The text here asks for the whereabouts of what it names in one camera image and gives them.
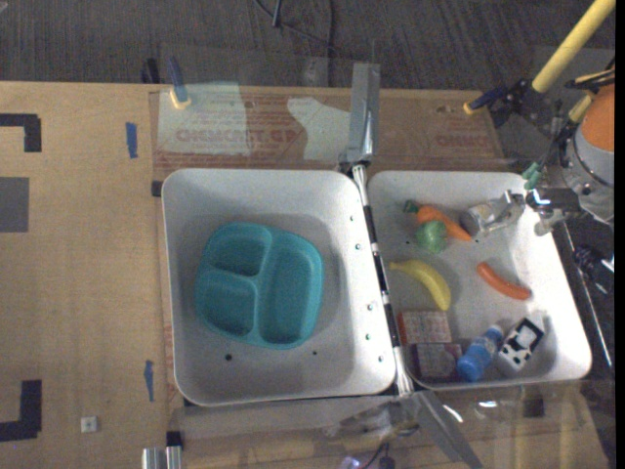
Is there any yellow banana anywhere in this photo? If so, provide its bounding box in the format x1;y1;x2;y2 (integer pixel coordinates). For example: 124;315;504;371
388;259;452;313

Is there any red and white packet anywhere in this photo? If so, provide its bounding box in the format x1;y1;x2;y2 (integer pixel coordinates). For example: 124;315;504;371
396;310;453;346

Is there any dark red packet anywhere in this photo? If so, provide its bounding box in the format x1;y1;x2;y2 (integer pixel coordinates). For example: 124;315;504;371
413;341;465;381

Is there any orange carrot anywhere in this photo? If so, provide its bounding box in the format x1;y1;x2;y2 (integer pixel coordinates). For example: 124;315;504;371
401;198;475;243

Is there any black and white carton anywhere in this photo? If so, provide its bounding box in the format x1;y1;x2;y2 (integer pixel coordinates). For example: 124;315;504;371
496;315;546;376

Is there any green broccoli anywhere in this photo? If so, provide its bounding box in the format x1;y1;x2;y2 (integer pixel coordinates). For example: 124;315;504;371
414;219;450;255

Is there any teal divided plate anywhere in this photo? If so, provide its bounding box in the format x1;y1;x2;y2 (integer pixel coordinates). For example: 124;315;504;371
192;220;325;352

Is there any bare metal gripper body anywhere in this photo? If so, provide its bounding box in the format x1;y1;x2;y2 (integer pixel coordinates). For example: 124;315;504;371
525;163;615;236

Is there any brown cardboard board red print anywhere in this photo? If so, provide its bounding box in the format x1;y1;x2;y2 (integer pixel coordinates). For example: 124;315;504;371
148;85;519;409

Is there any white plastic tray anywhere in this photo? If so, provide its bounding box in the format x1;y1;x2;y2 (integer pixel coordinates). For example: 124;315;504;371
160;167;397;407
365;169;594;392

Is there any blue plastic bottle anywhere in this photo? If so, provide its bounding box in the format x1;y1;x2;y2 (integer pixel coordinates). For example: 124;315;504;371
455;323;506;383

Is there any orange sausage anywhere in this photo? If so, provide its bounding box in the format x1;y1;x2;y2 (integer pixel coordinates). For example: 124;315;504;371
476;261;533;302

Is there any thin black and white rod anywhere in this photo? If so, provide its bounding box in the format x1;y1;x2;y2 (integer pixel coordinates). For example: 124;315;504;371
352;163;414;398

